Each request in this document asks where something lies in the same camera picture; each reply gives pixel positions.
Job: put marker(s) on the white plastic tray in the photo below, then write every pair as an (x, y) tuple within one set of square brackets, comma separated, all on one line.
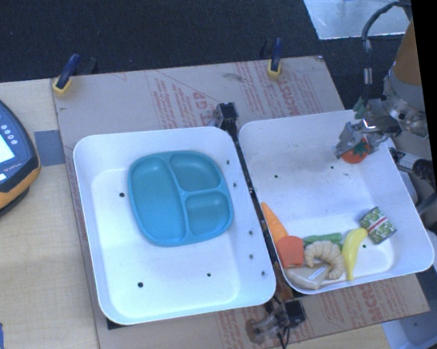
[(318, 196), (169, 281)]

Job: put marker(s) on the blue divided plate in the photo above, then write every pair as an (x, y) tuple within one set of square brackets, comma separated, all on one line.
[(158, 202)]

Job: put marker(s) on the thin black and white rod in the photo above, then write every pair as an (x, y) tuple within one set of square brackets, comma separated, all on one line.
[(248, 177)]

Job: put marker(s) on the beige croissant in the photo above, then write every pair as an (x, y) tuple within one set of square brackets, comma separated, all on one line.
[(328, 253)]

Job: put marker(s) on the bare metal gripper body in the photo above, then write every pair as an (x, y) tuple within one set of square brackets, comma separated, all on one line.
[(400, 122)]

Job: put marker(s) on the orange tomato with green leaf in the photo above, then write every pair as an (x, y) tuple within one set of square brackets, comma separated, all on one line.
[(355, 156)]

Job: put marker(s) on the green and white can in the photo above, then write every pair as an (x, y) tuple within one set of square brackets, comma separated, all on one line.
[(378, 224)]

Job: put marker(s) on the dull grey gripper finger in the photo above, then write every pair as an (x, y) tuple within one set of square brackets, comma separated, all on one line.
[(378, 139), (352, 134)]

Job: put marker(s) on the brown cardboard board red print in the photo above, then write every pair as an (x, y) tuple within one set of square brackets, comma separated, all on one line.
[(131, 97)]

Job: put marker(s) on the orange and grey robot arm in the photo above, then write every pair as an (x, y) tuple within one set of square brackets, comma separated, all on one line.
[(408, 58)]

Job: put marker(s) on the black cylinder on white bracket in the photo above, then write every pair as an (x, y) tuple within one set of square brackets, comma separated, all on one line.
[(421, 169)]

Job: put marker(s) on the beige bread slice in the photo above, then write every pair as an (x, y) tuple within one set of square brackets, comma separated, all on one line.
[(305, 276)]

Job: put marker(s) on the yellow banana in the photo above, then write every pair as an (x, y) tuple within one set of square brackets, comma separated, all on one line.
[(352, 249)]

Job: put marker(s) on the green pea pod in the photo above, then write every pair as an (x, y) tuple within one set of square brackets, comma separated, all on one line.
[(324, 238)]

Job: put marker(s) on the orange carrot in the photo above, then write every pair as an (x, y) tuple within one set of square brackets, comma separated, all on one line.
[(274, 222)]

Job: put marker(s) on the orange block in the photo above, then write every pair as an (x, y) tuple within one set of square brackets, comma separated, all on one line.
[(290, 250)]

